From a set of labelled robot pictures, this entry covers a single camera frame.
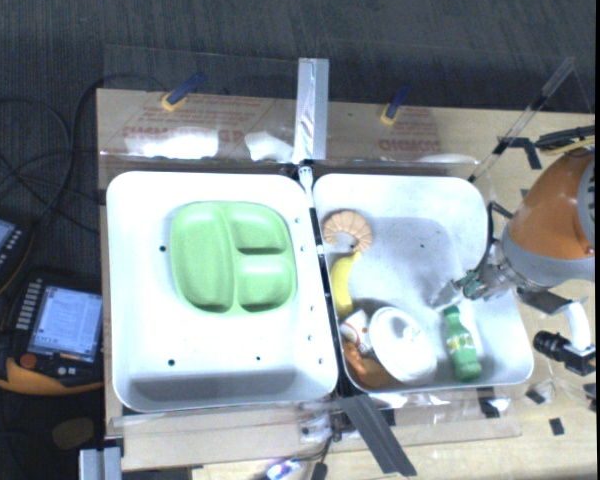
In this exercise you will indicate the black cylinder on white bracket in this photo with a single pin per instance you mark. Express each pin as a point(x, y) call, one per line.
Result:
point(575, 338)

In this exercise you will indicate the white bowl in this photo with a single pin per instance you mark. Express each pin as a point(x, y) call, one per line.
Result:
point(405, 353)

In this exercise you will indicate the white plastic tray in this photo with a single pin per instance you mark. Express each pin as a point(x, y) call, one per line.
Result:
point(140, 288)
point(420, 208)

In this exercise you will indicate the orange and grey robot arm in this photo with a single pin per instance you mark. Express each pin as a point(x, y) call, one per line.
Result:
point(545, 218)

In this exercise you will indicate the green divided plate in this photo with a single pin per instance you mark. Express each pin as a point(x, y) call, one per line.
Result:
point(202, 258)

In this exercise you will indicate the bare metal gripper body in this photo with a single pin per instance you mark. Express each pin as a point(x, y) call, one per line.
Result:
point(495, 275)

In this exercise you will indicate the green plastic bottle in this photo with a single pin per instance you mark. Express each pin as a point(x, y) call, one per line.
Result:
point(462, 350)

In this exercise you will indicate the tan toy croissant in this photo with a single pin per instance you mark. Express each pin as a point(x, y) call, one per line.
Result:
point(342, 225)

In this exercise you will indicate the yellow banana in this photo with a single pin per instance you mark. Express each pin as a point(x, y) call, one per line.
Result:
point(342, 283)

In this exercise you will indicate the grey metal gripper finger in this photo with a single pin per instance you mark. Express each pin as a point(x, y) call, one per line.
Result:
point(447, 295)

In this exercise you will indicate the brown toy bread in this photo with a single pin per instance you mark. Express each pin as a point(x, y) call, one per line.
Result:
point(367, 373)

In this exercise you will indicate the white can with red print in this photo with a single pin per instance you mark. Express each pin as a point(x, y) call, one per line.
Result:
point(354, 325)

